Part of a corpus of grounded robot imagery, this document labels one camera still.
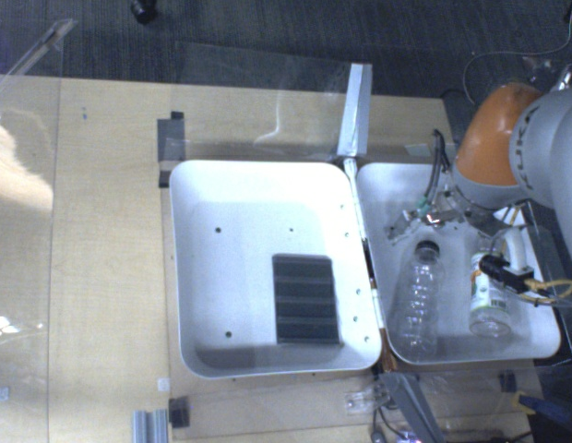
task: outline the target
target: white label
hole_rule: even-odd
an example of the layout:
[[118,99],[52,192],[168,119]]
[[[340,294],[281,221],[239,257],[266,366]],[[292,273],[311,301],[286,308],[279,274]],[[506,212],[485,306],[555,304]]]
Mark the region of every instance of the white label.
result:
[[[479,260],[484,253],[477,253],[472,257],[472,271],[479,270]],[[501,291],[498,291],[491,283],[489,276],[480,272],[471,283],[471,312],[478,308],[496,308],[507,311],[506,301]]]

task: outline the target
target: floor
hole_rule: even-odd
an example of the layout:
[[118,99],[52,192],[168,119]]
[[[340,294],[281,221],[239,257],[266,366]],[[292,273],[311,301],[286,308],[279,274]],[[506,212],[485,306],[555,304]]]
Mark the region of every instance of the floor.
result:
[[[439,97],[464,90],[474,55],[561,46],[571,1],[159,0],[160,16],[142,27],[129,11],[132,0],[0,0],[0,21],[76,19],[66,77],[267,86],[275,78],[263,76],[277,69],[264,54],[279,53],[370,62],[375,93]],[[244,63],[229,51],[221,76],[208,66],[202,77],[202,66],[190,68],[215,50],[210,45],[259,53]],[[479,102],[509,78],[546,85],[569,62],[572,42],[526,61],[489,55],[469,66],[466,85]]]

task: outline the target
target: cable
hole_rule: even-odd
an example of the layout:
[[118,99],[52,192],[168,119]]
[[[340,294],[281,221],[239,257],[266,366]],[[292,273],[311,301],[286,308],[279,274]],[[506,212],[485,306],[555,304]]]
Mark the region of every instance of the cable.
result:
[[437,191],[437,185],[440,179],[440,172],[446,172],[450,167],[450,161],[446,155],[446,142],[444,141],[444,135],[435,129],[433,136],[435,138],[434,164],[432,165],[430,182],[425,189],[425,193],[423,194],[423,198],[425,198],[427,204],[431,204],[432,200],[434,199],[434,195]]
[[526,51],[492,51],[490,53],[483,53],[483,54],[478,54],[478,55],[473,56],[471,58],[471,60],[469,60],[469,62],[464,66],[464,70],[462,71],[462,88],[464,89],[464,94],[466,95],[468,101],[470,103],[472,103],[473,105],[475,105],[474,100],[472,99],[471,95],[469,94],[469,88],[467,87],[467,72],[469,71],[469,67],[471,66],[471,64],[473,62],[481,59],[482,57],[486,57],[488,55],[500,55],[500,54],[505,54],[505,55],[545,55],[545,54],[556,53],[558,51],[561,51],[562,49],[565,49],[569,45],[569,43],[571,42],[571,32],[572,32],[572,7],[571,7],[571,13],[569,15],[569,24],[568,24],[566,41],[557,48],[550,49],[548,51],[538,51],[538,52],[534,52],[534,53],[529,53]]
[[403,435],[399,430],[396,430],[395,428],[393,428],[392,426],[390,426],[387,422],[387,419],[385,418],[385,414],[382,411],[382,407],[378,407],[377,411],[375,411],[375,413],[378,412],[380,413],[380,418],[382,418],[382,423],[385,424],[385,427],[388,428],[391,432],[393,432],[395,435],[397,435],[397,437],[401,437],[403,439],[407,438],[407,435]]
[[526,279],[524,281],[526,286],[533,292],[545,291],[549,287],[558,287],[561,285],[566,285],[567,288],[564,292],[558,293],[556,298],[549,298],[549,297],[530,297],[529,295],[525,295],[523,293],[519,294],[518,297],[527,301],[533,302],[534,305],[553,305],[556,304],[557,299],[562,299],[567,297],[568,295],[572,294],[572,281],[570,279],[557,279],[555,281],[548,281],[548,282],[541,282],[535,279]]
[[374,410],[373,414],[372,414],[372,431],[373,433],[376,431],[376,414],[378,413],[378,410]]

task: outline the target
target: black cable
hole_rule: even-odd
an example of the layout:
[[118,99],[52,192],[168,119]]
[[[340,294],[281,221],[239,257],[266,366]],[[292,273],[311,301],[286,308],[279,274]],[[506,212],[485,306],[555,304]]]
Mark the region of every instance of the black cable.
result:
[[378,413],[380,413],[380,418],[382,418],[382,423],[385,424],[385,427],[388,428],[391,432],[393,432],[395,435],[397,435],[397,437],[401,437],[403,439],[407,438],[406,435],[403,435],[399,430],[395,430],[395,428],[393,428],[392,426],[390,426],[387,422],[387,419],[385,418],[385,414],[382,411],[382,407],[378,407]]
[[157,0],[133,0],[130,11],[138,23],[146,25],[157,17]]
[[437,137],[436,137],[434,163],[432,164],[432,173],[430,174],[430,182],[428,183],[427,188],[425,189],[425,193],[423,194],[425,198],[429,198],[430,192],[432,191],[432,187],[434,187],[435,173],[439,171],[438,168],[440,167],[440,162],[441,159],[440,159],[439,149],[437,147]]
[[471,95],[469,94],[469,88],[467,87],[467,73],[469,71],[469,67],[471,66],[471,64],[479,59],[481,59],[482,57],[487,57],[490,55],[503,55],[503,54],[507,54],[507,55],[523,55],[523,56],[534,56],[534,55],[545,55],[545,54],[553,54],[553,53],[557,53],[563,49],[565,49],[569,43],[571,42],[571,34],[572,34],[572,2],[571,2],[571,6],[569,7],[569,11],[567,11],[567,15],[568,15],[568,30],[567,30],[567,36],[565,39],[565,42],[563,42],[563,44],[561,44],[560,46],[553,48],[553,49],[549,49],[546,51],[535,51],[535,52],[529,52],[529,51],[492,51],[489,53],[483,53],[483,54],[478,54],[473,56],[469,62],[464,66],[464,69],[462,71],[462,88],[464,90],[464,94],[466,95],[467,99],[469,100],[470,103],[472,103],[473,105],[475,105],[475,100],[471,97]]
[[440,149],[440,137],[435,137],[435,171],[432,189],[427,195],[427,203],[431,204],[437,191],[437,185],[440,181],[440,172],[442,171],[442,150]]
[[446,141],[444,140],[444,135],[442,135],[442,133],[436,129],[434,130],[434,136],[439,139],[440,152],[442,154],[442,172],[445,173],[448,169],[450,169],[450,160],[446,155]]

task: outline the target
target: clear plastic bottle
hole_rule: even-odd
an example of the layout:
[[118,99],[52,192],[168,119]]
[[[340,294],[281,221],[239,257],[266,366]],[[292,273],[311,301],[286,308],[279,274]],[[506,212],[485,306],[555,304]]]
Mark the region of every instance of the clear plastic bottle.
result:
[[511,332],[511,324],[503,288],[497,281],[479,271],[479,261],[488,254],[499,252],[492,250],[490,238],[480,236],[477,252],[471,258],[469,328],[477,336],[498,338]]
[[401,358],[427,362],[437,349],[437,296],[445,272],[440,248],[421,241],[404,265],[388,327],[391,343]]

